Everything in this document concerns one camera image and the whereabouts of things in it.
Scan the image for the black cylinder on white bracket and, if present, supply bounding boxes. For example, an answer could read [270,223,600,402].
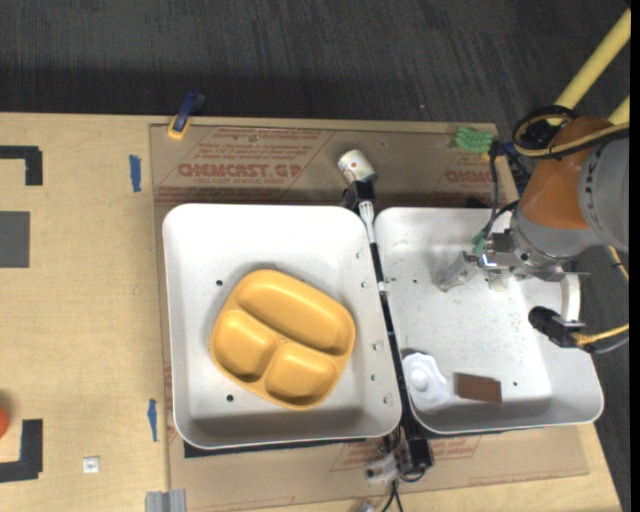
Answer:
[527,272,587,350]

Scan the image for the green grapes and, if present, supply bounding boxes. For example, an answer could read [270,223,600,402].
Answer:
[453,125,494,157]

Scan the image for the orange divided plate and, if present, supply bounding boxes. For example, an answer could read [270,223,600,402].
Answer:
[209,268,358,412]

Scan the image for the brown rectangular biscuit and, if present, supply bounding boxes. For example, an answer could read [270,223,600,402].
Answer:
[453,371,503,405]

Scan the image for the white cup with red print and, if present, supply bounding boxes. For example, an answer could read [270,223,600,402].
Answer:
[336,148,379,184]

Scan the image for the black block with thin wires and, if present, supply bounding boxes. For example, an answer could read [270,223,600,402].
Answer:
[341,180,377,209]
[401,436,435,475]

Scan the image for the white fried egg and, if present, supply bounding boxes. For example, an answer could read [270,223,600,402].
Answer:
[401,351,450,414]

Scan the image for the thin black and white rod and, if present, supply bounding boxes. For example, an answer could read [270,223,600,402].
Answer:
[357,199,417,442]

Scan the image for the white plastic tray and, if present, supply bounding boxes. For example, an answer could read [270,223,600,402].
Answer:
[373,205,606,436]
[161,201,403,450]

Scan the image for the brown cardboard board red print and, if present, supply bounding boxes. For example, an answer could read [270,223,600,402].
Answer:
[149,122,592,507]

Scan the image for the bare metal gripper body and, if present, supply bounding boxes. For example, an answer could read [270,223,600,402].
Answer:
[481,228,592,284]

